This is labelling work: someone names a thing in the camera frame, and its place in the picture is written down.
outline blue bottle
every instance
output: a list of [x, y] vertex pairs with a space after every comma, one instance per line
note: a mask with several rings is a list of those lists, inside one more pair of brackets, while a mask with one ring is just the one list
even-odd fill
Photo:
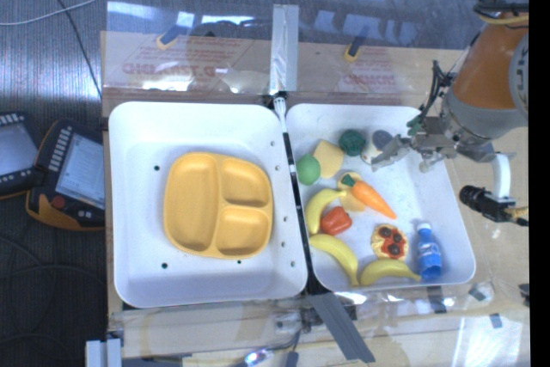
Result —
[[420, 277], [423, 280], [437, 278], [441, 275], [441, 253], [431, 236], [431, 226], [429, 223], [421, 223], [416, 230], [420, 236], [417, 247]]

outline toy banana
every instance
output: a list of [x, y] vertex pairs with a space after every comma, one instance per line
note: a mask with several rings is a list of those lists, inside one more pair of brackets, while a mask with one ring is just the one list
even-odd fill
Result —
[[420, 281], [420, 276], [415, 274], [409, 266], [401, 260], [379, 259], [369, 263], [362, 271], [359, 277], [359, 283], [362, 286], [368, 286], [375, 283], [382, 277], [409, 277]]
[[306, 205], [306, 225], [310, 234], [319, 232], [321, 224], [321, 214], [325, 207], [340, 196], [345, 196], [346, 190], [333, 190], [332, 188], [323, 188], [313, 195]]
[[309, 238], [309, 244], [331, 254], [344, 268], [352, 286], [358, 286], [358, 258], [338, 237], [329, 234], [315, 234]]

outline yellow plate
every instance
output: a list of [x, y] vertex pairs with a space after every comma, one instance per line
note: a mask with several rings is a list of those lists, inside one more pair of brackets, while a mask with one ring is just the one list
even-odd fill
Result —
[[269, 242], [272, 187], [257, 165], [233, 156], [186, 153], [174, 161], [164, 193], [164, 232], [179, 249], [244, 259]]

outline toy pizza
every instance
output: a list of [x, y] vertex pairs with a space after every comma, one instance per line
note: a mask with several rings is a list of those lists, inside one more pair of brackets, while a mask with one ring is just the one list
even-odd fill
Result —
[[370, 245], [379, 259], [404, 260], [409, 250], [405, 234], [389, 223], [375, 228], [370, 237]]

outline bottle cap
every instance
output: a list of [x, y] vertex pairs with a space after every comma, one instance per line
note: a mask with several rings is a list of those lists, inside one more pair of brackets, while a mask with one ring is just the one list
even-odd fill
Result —
[[427, 222], [420, 223], [419, 226], [416, 227], [416, 230], [419, 232], [421, 229], [428, 229], [431, 231], [431, 225]]

